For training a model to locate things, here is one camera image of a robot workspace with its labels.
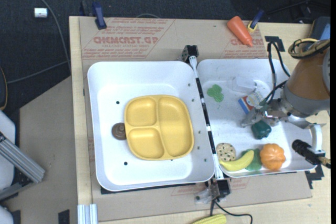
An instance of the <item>wire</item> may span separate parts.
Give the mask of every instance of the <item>wire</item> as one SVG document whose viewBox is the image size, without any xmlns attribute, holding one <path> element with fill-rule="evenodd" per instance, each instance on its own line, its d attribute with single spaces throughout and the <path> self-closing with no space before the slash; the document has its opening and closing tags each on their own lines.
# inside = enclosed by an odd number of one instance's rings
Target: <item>wire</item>
<svg viewBox="0 0 336 224">
<path fill-rule="evenodd" d="M 160 17 L 156 16 L 155 14 L 151 14 L 151 13 L 142 13 L 142 14 L 138 15 L 137 18 L 140 18 L 140 17 L 143 17 L 143 16 L 150 16 L 150 17 L 160 19 Z"/>
<path fill-rule="evenodd" d="M 285 74 L 289 77 L 290 74 L 288 73 L 288 71 L 286 70 L 285 66 L 284 66 L 284 63 L 282 61 L 282 57 L 281 57 L 281 54 L 280 54 L 280 50 L 277 46 L 277 44 L 274 42 L 274 41 L 271 41 L 270 43 L 267 44 L 267 51 L 268 51 L 268 61 L 269 61 L 269 64 L 271 66 L 271 72 L 272 72 L 272 81 L 273 81 L 273 90 L 271 91 L 271 93 L 268 95 L 268 97 L 265 98 L 265 100 L 267 100 L 269 97 L 270 99 L 267 101 L 267 104 L 270 104 L 274 98 L 274 95 L 275 95 L 275 91 L 277 89 L 277 79 L 276 79 L 276 73 L 275 73 L 275 68 L 274 68 L 274 65 L 273 65 L 273 61 L 272 61 L 272 53 L 271 53 L 271 46 L 274 46 L 277 53 L 278 53 L 278 57 L 279 57 L 279 61 L 280 61 L 280 64 L 281 64 L 281 67 L 283 69 L 283 71 L 285 72 Z"/>
<path fill-rule="evenodd" d="M 215 200 L 212 200 L 212 202 L 211 202 L 210 216 L 213 215 L 213 210 L 214 210 L 214 206 L 215 206 L 215 204 L 216 204 L 222 211 L 224 211 L 225 213 L 227 213 L 227 214 L 229 214 L 229 215 L 231 215 L 231 216 L 234 216 L 234 217 L 244 217 L 244 216 L 250 217 L 250 218 L 251 218 L 251 222 L 250 222 L 250 224 L 253 223 L 253 217 L 252 217 L 251 214 L 233 214 L 233 213 L 230 213 L 230 212 L 228 212 L 227 210 L 225 210 L 223 207 L 221 207 Z"/>
<path fill-rule="evenodd" d="M 301 44 L 308 43 L 311 47 L 302 52 L 295 52 L 295 48 Z M 298 39 L 288 48 L 288 53 L 295 59 L 304 59 L 312 57 L 330 47 L 330 39 L 317 40 L 314 38 Z"/>
<path fill-rule="evenodd" d="M 57 28 L 58 28 L 58 31 L 59 31 L 59 34 L 61 36 L 61 40 L 62 40 L 62 44 L 63 44 L 63 49 L 64 49 L 64 53 L 66 55 L 66 58 L 67 58 L 67 64 L 68 64 L 68 67 L 69 67 L 69 71 L 70 71 L 70 74 L 71 74 L 71 64 L 70 64 L 70 58 L 68 56 L 68 52 L 67 52 L 67 48 L 66 48 L 66 45 L 65 45 L 65 41 L 64 41 L 64 38 L 63 38 L 63 34 L 62 34 L 62 31 L 61 31 L 61 28 L 59 26 L 59 23 L 58 23 L 58 20 L 57 20 L 57 17 L 55 15 L 55 13 L 53 12 L 53 10 L 50 8 L 50 6 L 48 5 L 48 3 L 45 1 L 45 0 L 41 0 L 46 6 L 47 8 L 50 10 L 54 20 L 55 20 L 55 23 L 57 25 Z"/>
<path fill-rule="evenodd" d="M 0 76 L 2 77 L 3 81 L 5 82 L 5 102 L 4 103 L 0 103 L 0 110 L 3 110 L 6 106 L 7 106 L 7 101 L 8 101 L 8 94 L 7 94 L 7 81 L 6 81 L 6 77 L 5 77 L 5 74 L 4 74 L 4 71 L 2 70 L 1 66 L 0 66 Z"/>
<path fill-rule="evenodd" d="M 287 80 L 283 81 L 282 83 L 275 86 L 275 88 L 265 97 L 264 100 L 267 100 L 271 95 L 274 96 L 274 92 L 280 88 L 282 88 L 286 84 Z"/>
<path fill-rule="evenodd" d="M 292 21 L 293 24 L 312 24 L 315 19 L 309 17 L 298 17 Z"/>
<path fill-rule="evenodd" d="M 22 81 L 22 80 L 25 80 L 25 79 L 29 79 L 29 78 L 31 78 L 31 77 L 34 77 L 34 76 L 36 76 L 36 75 L 39 75 L 39 74 L 41 74 L 41 73 L 43 73 L 43 72 L 46 72 L 46 71 L 48 71 L 48 70 L 50 70 L 50 69 L 53 69 L 53 68 L 55 68 L 55 67 L 59 67 L 59 66 L 64 65 L 64 64 L 66 64 L 66 63 L 67 63 L 67 61 L 64 61 L 64 62 L 58 63 L 58 64 L 56 64 L 56 65 L 54 65 L 54 66 L 52 66 L 52 67 L 48 67 L 48 68 L 43 69 L 43 70 L 41 70 L 41 71 L 39 71 L 39 72 L 36 72 L 36 73 L 34 73 L 34 74 L 30 74 L 30 75 L 28 75 L 28 76 L 25 76 L 25 77 L 23 77 L 23 78 L 19 78 L 19 79 L 15 79 L 15 80 L 7 81 L 7 84 L 11 84 L 11 83 L 19 82 L 19 81 Z"/>
<path fill-rule="evenodd" d="M 276 51 L 277 51 L 277 54 L 278 54 L 278 57 L 279 57 L 279 61 L 280 61 L 281 67 L 282 67 L 283 71 L 285 72 L 285 74 L 286 74 L 288 77 L 290 77 L 290 74 L 289 74 L 289 72 L 287 71 L 287 69 L 285 68 L 285 65 L 284 65 L 284 63 L 283 63 L 284 61 L 282 60 L 281 53 L 280 53 L 280 50 L 279 50 L 277 44 L 276 44 L 274 41 L 271 41 L 269 44 L 270 44 L 270 45 L 273 45 L 273 46 L 275 47 L 275 49 L 276 49 Z"/>
</svg>

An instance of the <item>yellow plate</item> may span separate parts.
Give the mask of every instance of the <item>yellow plate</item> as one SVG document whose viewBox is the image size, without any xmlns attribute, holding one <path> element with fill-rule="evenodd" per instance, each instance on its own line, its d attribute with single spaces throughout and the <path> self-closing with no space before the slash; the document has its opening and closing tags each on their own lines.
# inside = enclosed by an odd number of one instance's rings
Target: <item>yellow plate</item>
<svg viewBox="0 0 336 224">
<path fill-rule="evenodd" d="M 147 95 L 128 102 L 125 131 L 132 153 L 141 159 L 175 159 L 194 146 L 186 105 L 171 95 Z"/>
</svg>

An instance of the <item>black cable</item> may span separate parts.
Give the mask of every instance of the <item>black cable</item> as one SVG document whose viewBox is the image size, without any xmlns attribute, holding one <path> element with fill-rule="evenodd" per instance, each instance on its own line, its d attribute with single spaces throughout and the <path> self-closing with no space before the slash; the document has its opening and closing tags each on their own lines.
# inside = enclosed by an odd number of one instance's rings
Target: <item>black cable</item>
<svg viewBox="0 0 336 224">
<path fill-rule="evenodd" d="M 284 61 L 282 60 L 282 57 L 281 57 L 281 53 L 280 53 L 279 47 L 277 46 L 277 44 L 276 44 L 274 41 L 271 41 L 270 43 L 271 43 L 271 45 L 273 45 L 273 46 L 275 47 L 275 49 L 276 49 L 276 51 L 277 51 L 277 54 L 278 54 L 278 57 L 279 57 L 279 61 L 280 61 L 280 64 L 281 64 L 281 67 L 282 67 L 284 73 L 285 73 L 288 77 L 290 77 L 290 73 L 287 71 L 287 69 L 285 68 L 285 65 L 284 65 L 284 63 L 283 63 Z"/>
<path fill-rule="evenodd" d="M 213 214 L 213 209 L 214 209 L 215 204 L 216 204 L 222 211 L 224 211 L 225 213 L 227 213 L 228 215 L 231 215 L 231 216 L 234 216 L 234 217 L 244 217 L 244 216 L 247 216 L 247 217 L 250 217 L 250 218 L 251 218 L 251 222 L 250 222 L 250 224 L 253 223 L 253 217 L 252 217 L 251 214 L 233 214 L 233 213 L 230 213 L 230 212 L 228 212 L 227 210 L 225 210 L 223 207 L 221 207 L 215 200 L 212 200 L 212 201 L 211 201 L 210 216 L 212 216 L 212 214 Z"/>
<path fill-rule="evenodd" d="M 53 10 L 50 8 L 50 6 L 48 5 L 48 3 L 45 1 L 45 0 L 41 0 L 45 5 L 46 7 L 50 10 L 54 20 L 55 20 L 55 23 L 57 25 L 57 28 L 58 28 L 58 31 L 59 31 L 59 34 L 61 36 L 61 41 L 62 41 L 62 44 L 63 44 L 63 48 L 64 48 L 64 53 L 66 55 L 66 58 L 67 58 L 67 63 L 68 63 L 68 66 L 69 66 L 69 71 L 70 71 L 70 74 L 71 74 L 71 64 L 70 64 L 70 58 L 68 56 L 68 52 L 67 52 L 67 48 L 66 48 L 66 45 L 65 45 L 65 41 L 64 41 L 64 38 L 63 38 L 63 34 L 62 34 L 62 31 L 61 31 L 61 28 L 59 26 L 59 23 L 58 23 L 58 20 L 57 20 L 57 17 L 55 15 L 55 13 L 53 12 Z"/>
<path fill-rule="evenodd" d="M 279 61 L 280 61 L 280 64 L 281 64 L 281 67 L 282 67 L 283 71 L 285 72 L 285 74 L 287 76 L 290 76 L 288 71 L 285 69 L 285 66 L 284 66 L 284 63 L 282 61 L 282 57 L 281 57 L 280 50 L 279 50 L 278 46 L 276 45 L 276 43 L 274 41 L 271 41 L 270 43 L 267 44 L 267 51 L 268 51 L 268 61 L 269 61 L 269 64 L 270 64 L 270 67 L 271 67 L 271 72 L 272 72 L 273 90 L 269 94 L 270 99 L 267 101 L 267 104 L 270 104 L 272 102 L 272 100 L 274 98 L 274 95 L 275 95 L 276 88 L 277 88 L 277 86 L 276 86 L 276 83 L 277 83 L 276 73 L 275 73 L 275 68 L 274 68 L 274 65 L 273 65 L 272 53 L 271 53 L 271 46 L 272 45 L 275 47 L 275 49 L 278 53 Z"/>
<path fill-rule="evenodd" d="M 282 83 L 278 84 L 266 97 L 264 100 L 268 100 L 268 98 L 278 89 L 282 88 L 286 84 L 287 80 L 283 81 Z"/>
</svg>

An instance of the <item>yellow object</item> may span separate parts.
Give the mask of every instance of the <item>yellow object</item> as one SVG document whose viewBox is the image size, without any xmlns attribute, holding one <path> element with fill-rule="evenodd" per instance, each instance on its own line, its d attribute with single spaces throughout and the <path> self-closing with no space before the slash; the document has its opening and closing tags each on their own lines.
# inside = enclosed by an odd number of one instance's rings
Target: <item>yellow object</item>
<svg viewBox="0 0 336 224">
<path fill-rule="evenodd" d="M 235 161 L 223 162 L 219 160 L 219 163 L 228 171 L 235 172 L 242 170 L 249 166 L 253 161 L 254 151 L 250 150 L 246 152 L 242 157 L 236 159 Z"/>
<path fill-rule="evenodd" d="M 141 159 L 175 159 L 194 146 L 188 109 L 171 95 L 147 95 L 128 102 L 125 131 L 132 153 Z"/>
<path fill-rule="evenodd" d="M 254 26 L 254 28 L 251 27 L 252 21 L 250 21 L 247 25 L 247 30 L 249 31 L 249 33 L 253 33 L 256 29 L 257 29 L 257 24 Z"/>
<path fill-rule="evenodd" d="M 4 110 L 7 106 L 7 82 L 5 74 L 0 67 L 0 110 Z"/>
<path fill-rule="evenodd" d="M 193 222 L 192 224 L 225 224 L 225 223 L 226 223 L 225 215 L 219 214 L 200 219 L 196 222 Z"/>
<path fill-rule="evenodd" d="M 285 151 L 278 144 L 266 144 L 260 151 L 261 163 L 270 170 L 279 170 L 285 162 Z"/>
</svg>

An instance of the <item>toy banana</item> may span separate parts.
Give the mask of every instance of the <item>toy banana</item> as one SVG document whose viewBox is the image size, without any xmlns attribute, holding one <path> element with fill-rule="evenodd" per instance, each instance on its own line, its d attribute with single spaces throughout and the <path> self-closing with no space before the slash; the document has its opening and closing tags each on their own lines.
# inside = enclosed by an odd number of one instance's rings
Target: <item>toy banana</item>
<svg viewBox="0 0 336 224">
<path fill-rule="evenodd" d="M 235 161 L 223 162 L 219 160 L 219 163 L 228 171 L 235 172 L 242 170 L 249 166 L 253 160 L 254 151 L 250 150 L 246 152 L 241 158 L 236 159 Z"/>
</svg>

